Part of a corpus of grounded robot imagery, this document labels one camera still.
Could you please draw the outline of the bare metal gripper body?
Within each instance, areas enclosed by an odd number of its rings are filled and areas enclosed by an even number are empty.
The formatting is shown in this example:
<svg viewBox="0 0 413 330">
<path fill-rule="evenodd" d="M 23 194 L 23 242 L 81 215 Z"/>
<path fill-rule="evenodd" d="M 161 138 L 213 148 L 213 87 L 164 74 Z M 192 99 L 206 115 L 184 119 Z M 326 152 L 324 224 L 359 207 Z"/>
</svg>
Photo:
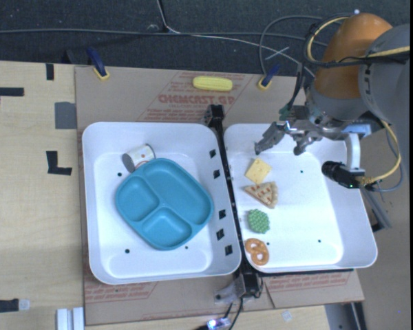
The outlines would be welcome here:
<svg viewBox="0 0 413 330">
<path fill-rule="evenodd" d="M 349 121 L 337 120 L 317 108 L 309 109 L 305 105 L 293 105 L 288 113 L 283 115 L 283 121 L 289 123 L 287 134 L 294 140 L 305 137 L 336 140 L 339 133 L 350 124 Z"/>
</svg>

